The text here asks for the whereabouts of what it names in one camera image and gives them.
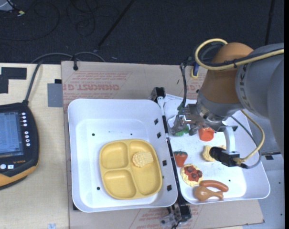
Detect red strawberry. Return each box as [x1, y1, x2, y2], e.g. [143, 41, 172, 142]
[173, 150, 189, 168]

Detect yellow corn cob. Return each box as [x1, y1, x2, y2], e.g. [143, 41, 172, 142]
[131, 151, 154, 168]

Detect brown chicken drumstick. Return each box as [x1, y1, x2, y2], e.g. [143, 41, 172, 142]
[193, 185, 225, 202]

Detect orange sausage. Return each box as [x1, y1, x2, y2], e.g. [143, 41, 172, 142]
[199, 179, 229, 193]

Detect green toy vegetable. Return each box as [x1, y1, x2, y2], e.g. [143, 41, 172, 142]
[174, 125, 190, 137]

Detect yellow toy noodles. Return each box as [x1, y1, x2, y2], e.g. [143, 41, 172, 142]
[202, 145, 227, 163]

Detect yellow divided plate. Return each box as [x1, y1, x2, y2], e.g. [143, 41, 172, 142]
[98, 138, 163, 200]

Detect white plastic tray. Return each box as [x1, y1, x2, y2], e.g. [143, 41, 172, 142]
[164, 93, 271, 205]
[67, 98, 179, 213]

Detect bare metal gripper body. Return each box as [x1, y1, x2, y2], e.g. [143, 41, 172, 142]
[179, 104, 223, 132]

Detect black cylinder on white bracket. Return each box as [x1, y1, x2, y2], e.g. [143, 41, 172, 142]
[209, 125, 241, 167]

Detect yellow spaghetti with meatballs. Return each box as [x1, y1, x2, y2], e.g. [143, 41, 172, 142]
[180, 163, 203, 187]

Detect brown cardboard board red print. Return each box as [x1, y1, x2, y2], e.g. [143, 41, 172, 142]
[60, 61, 265, 229]

